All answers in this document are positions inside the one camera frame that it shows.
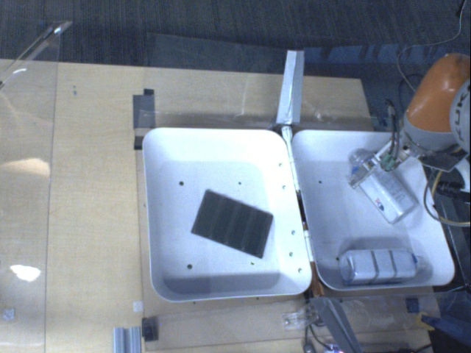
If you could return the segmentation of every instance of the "black cable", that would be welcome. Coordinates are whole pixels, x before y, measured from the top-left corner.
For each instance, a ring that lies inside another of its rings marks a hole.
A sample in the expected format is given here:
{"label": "black cable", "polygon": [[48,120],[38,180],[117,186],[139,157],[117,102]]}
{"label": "black cable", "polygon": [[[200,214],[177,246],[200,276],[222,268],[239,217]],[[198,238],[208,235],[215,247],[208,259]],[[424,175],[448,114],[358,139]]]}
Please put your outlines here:
{"label": "black cable", "polygon": [[399,153],[399,123],[397,122],[397,114],[394,114],[394,130],[396,132],[396,143],[394,147],[394,151],[392,153],[392,156],[395,160],[397,160],[397,154]]}
{"label": "black cable", "polygon": [[463,10],[464,10],[464,5],[466,5],[466,2],[467,0],[463,0],[461,6],[460,6],[460,10],[459,10],[459,15],[458,15],[458,22],[459,22],[459,28],[458,28],[458,32],[452,36],[451,38],[449,39],[446,39],[446,40],[441,40],[439,42],[435,42],[435,43],[426,43],[426,44],[414,44],[412,46],[407,46],[405,47],[398,55],[397,55],[397,58],[396,58],[396,66],[397,66],[397,70],[399,71],[400,75],[404,78],[404,80],[406,81],[406,84],[410,87],[410,89],[412,91],[416,91],[416,89],[412,86],[412,84],[409,82],[407,76],[403,73],[403,70],[401,69],[400,67],[400,58],[402,57],[402,55],[404,54],[404,52],[410,50],[410,49],[413,49],[415,47],[429,47],[429,46],[438,46],[439,44],[445,44],[445,43],[448,43],[448,42],[451,42],[452,40],[455,40],[460,34],[461,34],[461,30],[463,29],[463,26],[462,26],[462,23],[461,23],[461,20],[463,18]]}
{"label": "black cable", "polygon": [[[435,197],[436,185],[438,184],[441,176],[442,176],[442,171],[437,171],[435,173],[432,173],[431,178],[435,178],[435,180],[433,181],[432,189],[431,189],[432,198]],[[469,227],[470,226],[469,221],[466,221],[466,222],[465,221],[451,221],[447,218],[441,217],[440,215],[435,216],[431,212],[430,208],[428,207],[427,194],[428,194],[428,183],[425,184],[425,189],[424,189],[424,195],[423,195],[423,198],[422,198],[422,202],[424,204],[425,212],[427,212],[428,215],[431,218],[433,218],[435,221],[441,222],[442,224],[445,224],[445,225],[448,225],[448,226],[451,226],[451,227]]]}
{"label": "black cable", "polygon": [[309,327],[306,327],[306,336],[307,336],[308,328],[311,330],[312,337],[314,338],[314,340],[316,340],[319,344],[321,344],[322,346],[324,346],[324,348],[326,348],[327,350],[332,350],[332,347],[331,347],[331,346],[328,346],[326,343],[323,343],[323,342],[321,342],[321,340],[318,339],[318,337],[317,337],[316,334],[314,333],[314,328],[312,327],[312,324],[309,324]]}
{"label": "black cable", "polygon": [[389,122],[391,125],[391,146],[389,147],[389,155],[392,155],[396,145],[396,135],[397,135],[397,124],[396,124],[396,109],[391,99],[387,99],[386,103],[388,104],[388,116]]}
{"label": "black cable", "polygon": [[305,328],[305,331],[304,331],[304,344],[309,343],[309,342],[308,342],[308,328],[309,328],[309,327],[306,327],[306,328]]}
{"label": "black cable", "polygon": [[418,349],[414,350],[414,353],[423,352],[423,351],[425,351],[427,348],[431,348],[431,347],[432,347],[432,344],[424,345],[422,348],[418,348]]}

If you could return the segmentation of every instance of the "black rectangular object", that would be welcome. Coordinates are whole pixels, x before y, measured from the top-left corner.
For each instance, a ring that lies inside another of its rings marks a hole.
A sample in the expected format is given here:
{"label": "black rectangular object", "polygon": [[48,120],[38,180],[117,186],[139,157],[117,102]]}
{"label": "black rectangular object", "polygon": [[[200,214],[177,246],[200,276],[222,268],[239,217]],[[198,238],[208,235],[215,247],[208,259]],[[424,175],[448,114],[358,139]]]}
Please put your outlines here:
{"label": "black rectangular object", "polygon": [[132,96],[133,124],[136,128],[155,128],[155,96],[144,89],[142,96]]}
{"label": "black rectangular object", "polygon": [[262,258],[273,215],[206,190],[191,232]]}

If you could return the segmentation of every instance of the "table surface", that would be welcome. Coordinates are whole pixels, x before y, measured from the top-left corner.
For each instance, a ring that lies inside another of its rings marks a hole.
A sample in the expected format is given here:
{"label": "table surface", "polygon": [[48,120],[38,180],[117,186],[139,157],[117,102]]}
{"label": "table surface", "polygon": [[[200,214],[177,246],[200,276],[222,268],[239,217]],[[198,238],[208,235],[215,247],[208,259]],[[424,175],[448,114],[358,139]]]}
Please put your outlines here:
{"label": "table surface", "polygon": [[[245,93],[254,93],[261,104],[272,103],[280,92],[273,85],[280,85],[280,78],[58,64],[47,246],[46,352],[110,352],[114,327],[141,324],[146,274],[141,272],[136,181],[139,160],[133,150],[132,95],[142,94],[143,88],[149,87],[148,80],[155,79],[156,85],[150,86],[159,93],[177,85],[190,100],[195,79],[206,85],[215,84],[217,79],[218,83],[233,85],[234,95],[240,96],[245,88]],[[223,96],[217,94],[218,88],[211,90],[215,99],[228,98],[227,90]],[[359,80],[306,77],[305,113],[313,113],[313,101],[318,111],[327,109],[341,118],[361,120],[368,116]],[[391,332],[388,338],[393,334],[403,332]],[[299,353],[299,336],[166,352]],[[372,335],[371,340],[382,337]],[[428,342],[424,330],[409,337],[414,347]],[[177,333],[174,338],[181,339],[182,335]]]}

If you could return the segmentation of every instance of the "plastic packaging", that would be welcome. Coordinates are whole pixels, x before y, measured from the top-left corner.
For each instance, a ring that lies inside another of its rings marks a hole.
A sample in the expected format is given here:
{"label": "plastic packaging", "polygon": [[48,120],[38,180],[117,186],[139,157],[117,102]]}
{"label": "plastic packaging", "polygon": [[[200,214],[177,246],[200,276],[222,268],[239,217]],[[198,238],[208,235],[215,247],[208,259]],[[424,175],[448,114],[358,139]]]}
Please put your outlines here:
{"label": "plastic packaging", "polygon": [[[363,162],[371,159],[373,153],[365,149],[357,149],[349,156],[352,174]],[[360,188],[376,206],[381,215],[390,223],[399,221],[416,205],[410,193],[399,182],[394,173],[384,171],[379,165],[360,184]]]}
{"label": "plastic packaging", "polygon": [[403,282],[419,272],[417,257],[406,249],[349,250],[339,258],[347,285]]}

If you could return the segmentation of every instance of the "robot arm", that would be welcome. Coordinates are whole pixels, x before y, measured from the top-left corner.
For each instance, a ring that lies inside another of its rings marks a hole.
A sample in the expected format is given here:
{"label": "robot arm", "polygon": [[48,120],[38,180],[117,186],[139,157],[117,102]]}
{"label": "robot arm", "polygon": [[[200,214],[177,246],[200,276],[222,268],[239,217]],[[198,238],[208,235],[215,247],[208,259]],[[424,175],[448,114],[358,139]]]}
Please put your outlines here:
{"label": "robot arm", "polygon": [[380,165],[398,167],[410,156],[451,171],[470,152],[470,57],[448,54],[427,72],[403,117],[396,150],[387,143],[350,179],[357,187]]}

